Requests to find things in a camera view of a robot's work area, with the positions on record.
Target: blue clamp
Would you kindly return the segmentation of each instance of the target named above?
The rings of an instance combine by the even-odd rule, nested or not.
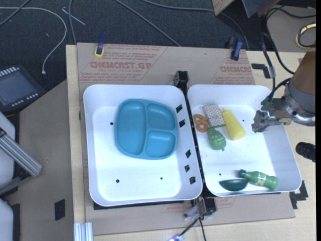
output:
[[[231,54],[231,59],[234,61],[238,61],[239,60],[239,55],[240,55],[240,50],[243,46],[244,40],[243,38],[238,37],[235,41],[235,45],[234,45],[234,50]]]
[[[98,46],[96,46],[95,48],[95,57],[97,58],[102,58],[102,56],[104,55],[104,43],[105,43],[105,39],[106,39],[106,32],[104,31],[101,36],[100,36],[100,40],[98,43]]]

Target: green bottle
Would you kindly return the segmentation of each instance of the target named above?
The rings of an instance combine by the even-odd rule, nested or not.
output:
[[[278,183],[277,177],[269,176],[258,171],[246,172],[245,170],[240,170],[239,176],[241,178],[247,178],[254,185],[265,186],[272,190],[276,188]]]

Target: green oval object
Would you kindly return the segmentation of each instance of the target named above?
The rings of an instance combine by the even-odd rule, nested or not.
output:
[[[219,183],[226,190],[235,192],[246,188],[247,183],[249,183],[249,180],[248,179],[229,179],[229,180],[222,180]]]
[[[214,150],[222,149],[224,151],[224,147],[226,146],[226,140],[225,137],[219,131],[217,131],[214,127],[210,127],[207,130],[207,136],[210,145]]]

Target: screen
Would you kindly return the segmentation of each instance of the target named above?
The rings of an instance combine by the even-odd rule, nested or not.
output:
[[[9,74],[0,79],[0,102],[3,106],[21,100],[35,92],[37,90],[20,72]]]

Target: black floor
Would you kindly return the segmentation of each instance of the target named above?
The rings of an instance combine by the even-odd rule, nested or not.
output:
[[[19,7],[26,0],[0,0],[0,7]],[[21,64],[46,90],[66,79],[65,45],[74,44],[68,15],[70,0],[31,0],[25,7],[37,7],[58,14],[67,24],[67,36],[45,64],[46,56],[64,36],[64,25],[53,14],[41,10],[24,9],[5,23],[0,23],[0,68]],[[230,36],[248,40],[249,50],[261,50],[262,18],[257,14],[247,18],[241,0],[235,0],[216,17],[211,12],[165,9],[139,0],[119,0],[151,21],[155,27],[115,0],[74,0],[72,15],[85,25],[73,20],[76,42],[97,43],[102,31],[107,32],[106,43],[224,48]],[[149,0],[161,5],[184,8],[213,9],[211,0]],[[278,4],[316,8],[316,0],[282,0]],[[0,9],[0,22],[14,10]]]

